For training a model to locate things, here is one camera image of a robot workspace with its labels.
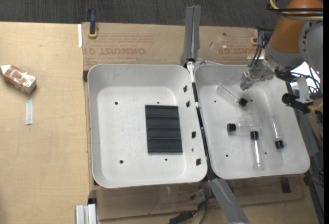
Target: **clear plastic tube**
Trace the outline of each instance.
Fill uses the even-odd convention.
[[[270,117],[271,120],[271,126],[272,126],[272,130],[273,130],[273,134],[274,134],[274,144],[276,145],[276,149],[280,150],[283,149],[284,145],[283,145],[283,139],[280,137],[280,132],[278,129],[278,124],[276,121],[276,117],[275,115],[271,115]]]
[[[227,84],[220,83],[216,89],[216,92],[231,103],[238,103],[242,107],[246,106],[248,102],[240,95],[238,91]]]
[[[261,131],[262,126],[259,121],[239,121],[238,123],[227,124],[229,134],[249,134],[252,131]]]
[[[265,160],[263,155],[263,149],[261,142],[259,140],[259,135],[257,131],[252,131],[250,133],[251,137],[251,156],[252,156],[252,167],[257,170],[265,169]]]

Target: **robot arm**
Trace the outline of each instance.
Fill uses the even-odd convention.
[[[255,82],[270,80],[274,76],[285,82],[298,82],[300,77],[290,72],[306,62],[320,73],[323,86],[323,4],[319,0],[292,0],[280,9],[270,0],[268,9],[281,15],[266,40],[266,30],[259,29],[258,49],[249,63],[249,71],[241,77],[240,88],[250,88]],[[264,59],[259,59],[265,49]]]

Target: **black cap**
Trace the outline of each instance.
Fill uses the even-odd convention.
[[[283,141],[282,140],[275,141],[275,144],[276,144],[276,148],[277,149],[284,148],[284,145],[283,145]]]
[[[247,104],[247,100],[245,99],[245,98],[241,98],[240,100],[239,100],[239,105],[241,105],[242,107],[245,107],[246,106],[246,104]]]
[[[257,131],[250,132],[250,137],[252,138],[252,140],[258,140],[259,139],[258,132]]]
[[[228,132],[234,132],[236,130],[236,125],[235,123],[228,123],[227,124],[227,131]]]

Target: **wooden table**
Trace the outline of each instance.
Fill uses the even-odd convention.
[[[0,223],[74,223],[75,206],[86,204],[89,195],[78,26],[2,22],[0,28],[0,64],[16,65],[36,76],[38,84],[26,95],[0,81]],[[27,99],[33,99],[32,125],[25,125]],[[318,223],[305,185],[303,193],[297,201],[243,209],[252,223]],[[186,223],[198,223],[201,215]],[[115,223],[167,223],[169,218]],[[227,221],[216,209],[204,223]]]

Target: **white plastic tray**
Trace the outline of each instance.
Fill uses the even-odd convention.
[[[310,164],[294,110],[282,103],[287,92],[283,81],[273,78],[257,82],[248,90],[239,87],[245,66],[201,65],[195,70],[199,104],[214,172],[224,179],[305,173]],[[231,85],[248,100],[247,109],[232,104],[216,93],[219,82]],[[276,115],[284,148],[276,150],[269,116]],[[264,171],[254,169],[250,155],[250,136],[229,135],[226,125],[242,118],[258,120],[262,131]]]
[[[198,182],[205,177],[207,162],[186,69],[96,65],[88,74],[88,90],[92,167],[98,184],[120,188]],[[145,105],[178,106],[183,153],[148,153]]]

